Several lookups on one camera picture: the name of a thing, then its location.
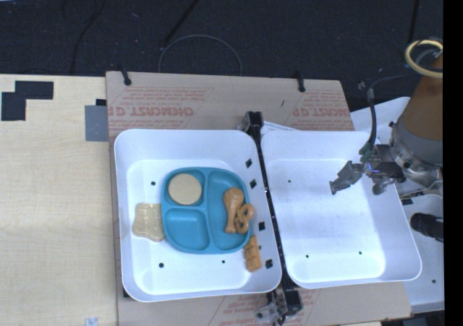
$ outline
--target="black cylinder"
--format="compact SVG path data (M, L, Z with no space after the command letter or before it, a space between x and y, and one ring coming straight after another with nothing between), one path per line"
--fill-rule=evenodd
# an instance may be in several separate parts
M410 219L411 227L425 236L443 241L443 222L435 215L415 213Z

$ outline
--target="toy food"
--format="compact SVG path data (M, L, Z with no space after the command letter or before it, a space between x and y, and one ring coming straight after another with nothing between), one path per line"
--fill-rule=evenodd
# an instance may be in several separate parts
M137 204L132 231L137 236L144 236L153 241L161 241L164 238L161 204L148 204L145 202Z
M224 193L223 201L226 209L226 226L225 232L236 233L237 229L234 224L234 219L237 216L237 211L245 200L245 194L237 187L230 187Z
M195 204L201 194L203 187L198 179L189 173L177 174L169 183L169 196L180 205Z
M260 260L259 244L258 239L255 235L252 235L243 247L245 250L246 268L248 271L253 272L262 267L262 261Z
M237 216L234 219L234 226L237 233L247 233L249 230L249 221L254 216L254 207L251 204L244 204L237 211Z

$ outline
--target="light wood surface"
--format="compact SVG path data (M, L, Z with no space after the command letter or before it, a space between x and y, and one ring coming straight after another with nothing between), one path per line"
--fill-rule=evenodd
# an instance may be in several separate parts
M53 81L26 121L0 121L0 325L117 324L109 145L85 141L85 105L103 77Z

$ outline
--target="black tape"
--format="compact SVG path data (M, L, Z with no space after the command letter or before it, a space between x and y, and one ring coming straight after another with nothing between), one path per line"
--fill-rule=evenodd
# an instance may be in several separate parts
M2 121L25 121L26 100L53 100L53 82L16 81L14 88L1 94Z

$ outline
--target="cardboard sheet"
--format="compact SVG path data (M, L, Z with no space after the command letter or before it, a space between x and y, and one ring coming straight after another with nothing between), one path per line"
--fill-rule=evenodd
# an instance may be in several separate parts
M140 303L124 297L114 140L131 128L236 129L247 111L300 130L354 130L341 84L335 80L223 77L129 72L106 73L114 213L116 284L120 325L257 325L254 311L265 294ZM285 325L334 325L405 318L411 307L402 283L301 289L303 310Z

